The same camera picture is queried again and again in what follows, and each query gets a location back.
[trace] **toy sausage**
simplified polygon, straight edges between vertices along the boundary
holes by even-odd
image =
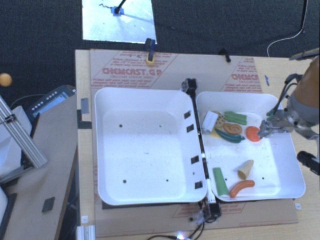
[[[251,188],[254,185],[255,182],[251,179],[240,181],[229,191],[229,195],[230,197],[235,198],[240,190],[244,188]]]

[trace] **black bracket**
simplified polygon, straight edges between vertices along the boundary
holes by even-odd
[[[229,53],[227,51],[226,48],[222,48],[219,52],[218,52],[218,55],[224,55],[225,56],[225,60],[226,62],[230,63],[231,62],[231,59],[230,59],[230,56],[229,56]]]
[[[300,151],[296,158],[304,166],[310,168],[311,172],[315,173],[318,176],[320,175],[319,163],[314,160],[316,157],[313,154],[305,151]]]
[[[78,109],[77,111],[78,129],[92,129],[92,122],[82,121],[82,111]]]
[[[55,199],[56,199],[55,197],[51,197],[51,198],[44,200],[43,207],[42,207],[42,213],[49,212],[54,208]]]
[[[11,114],[11,115],[7,116],[7,117],[4,119],[4,121],[1,121],[1,122],[0,122],[0,125],[2,125],[2,124],[4,124],[4,123],[9,124],[9,123],[12,123],[12,122],[15,121],[15,120],[17,120],[16,115],[15,115],[15,114]]]
[[[194,156],[194,157],[191,158],[191,164],[192,164],[192,165],[193,165],[194,163],[197,163],[197,162],[199,162],[199,156],[198,156],[198,155],[196,155],[196,156]]]

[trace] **black clip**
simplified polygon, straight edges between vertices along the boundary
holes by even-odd
[[[144,43],[143,50],[148,52],[146,56],[146,63],[152,65],[155,62],[155,48],[156,48],[156,40],[147,38]]]
[[[227,51],[226,48],[222,48],[222,49],[218,52],[218,55],[225,55],[225,60],[226,60],[226,62],[228,62],[228,63],[231,62],[229,53],[228,53],[228,51]]]
[[[8,117],[6,117],[6,118],[4,119],[4,121],[0,122],[0,125],[2,125],[2,124],[4,124],[4,123],[9,124],[9,123],[13,122],[14,120],[17,120],[17,117],[16,117],[15,114],[11,114],[11,115],[9,115]]]
[[[77,119],[78,119],[78,129],[92,129],[92,122],[82,121],[81,109],[78,109],[76,112],[77,112]]]

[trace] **cable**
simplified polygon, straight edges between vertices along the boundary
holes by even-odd
[[[204,225],[204,224],[205,224],[205,223],[200,224],[200,225],[195,229],[195,231],[193,231],[192,234],[188,236],[188,238],[190,238],[190,239],[193,238],[194,235],[195,235],[195,234],[198,232],[198,230],[201,228],[201,226]]]
[[[282,97],[283,97],[283,95],[284,95],[284,93],[285,93],[285,91],[286,91],[286,87],[287,87],[287,83],[284,85],[284,87],[283,87],[283,89],[282,89],[282,91],[281,91],[281,94],[280,94],[280,96],[279,96],[279,100],[278,100],[278,102],[276,103],[276,105],[274,106],[274,108],[272,109],[272,114],[274,115],[276,112],[277,112],[277,110],[278,110],[278,108],[279,108],[279,105],[280,105],[280,103],[281,103],[281,101],[282,101]]]
[[[74,221],[74,223],[72,224],[72,226],[70,227],[69,231],[67,232],[67,234],[64,236],[64,238],[62,238],[62,240],[67,240],[68,237],[71,235],[71,233],[74,231],[75,227],[77,225],[77,219]]]
[[[44,95],[44,94],[39,93],[39,94],[32,94],[32,95],[23,96],[23,97],[21,97],[21,98],[16,99],[16,100],[10,105],[10,108],[12,109],[12,107],[14,106],[14,104],[16,104],[18,101],[21,101],[21,100],[23,100],[23,99],[30,98],[30,97],[43,96],[43,95]]]
[[[287,88],[285,89],[284,94],[283,94],[283,96],[282,96],[281,99],[283,99],[283,98],[286,96],[286,94],[287,94],[287,92],[289,91],[289,89],[290,89],[291,86],[296,86],[296,85],[298,85],[296,82],[290,83],[290,84],[287,86]]]
[[[197,236],[194,240],[199,239],[199,237],[202,235],[202,233],[203,233],[204,229],[205,229],[205,223],[202,223],[201,231],[200,231],[200,233],[198,234],[198,236]]]
[[[268,45],[267,49],[266,49],[266,54],[268,55],[268,57],[270,57],[270,54],[269,54],[269,48],[270,48],[270,46],[272,46],[273,44],[275,44],[275,43],[277,43],[277,42],[280,42],[280,41],[294,39],[294,38],[296,38],[297,36],[299,36],[303,31],[304,31],[304,30],[301,28],[301,29],[299,30],[299,32],[298,32],[297,34],[295,34],[294,36],[287,37],[287,38],[282,38],[282,39],[279,39],[279,40],[277,40],[277,41],[274,41],[274,42],[270,43],[270,44]]]
[[[154,236],[149,237],[147,240],[151,240],[154,238],[168,238],[168,239],[173,239],[173,240],[177,240],[177,237],[174,235],[165,235],[165,234],[157,234]]]
[[[78,200],[78,197],[79,197],[79,192],[75,195],[75,197],[70,201],[68,202],[67,206],[65,207],[65,210],[69,210],[71,205],[76,201]]]
[[[295,34],[294,36],[291,36],[291,37],[287,37],[287,38],[282,38],[282,39],[279,39],[279,40],[276,40],[272,43],[270,43],[266,49],[266,54],[268,55],[268,57],[270,57],[270,54],[269,54],[269,48],[270,46],[272,46],[273,44],[277,43],[277,42],[280,42],[280,41],[284,41],[284,40],[290,40],[290,39],[294,39],[296,38],[297,36],[299,36],[303,31],[304,31],[304,26],[305,26],[305,22],[306,22],[306,14],[307,14],[307,9],[308,9],[308,0],[304,0],[303,1],[303,9],[302,9],[302,18],[301,18],[301,24],[300,24],[300,30],[297,34]]]

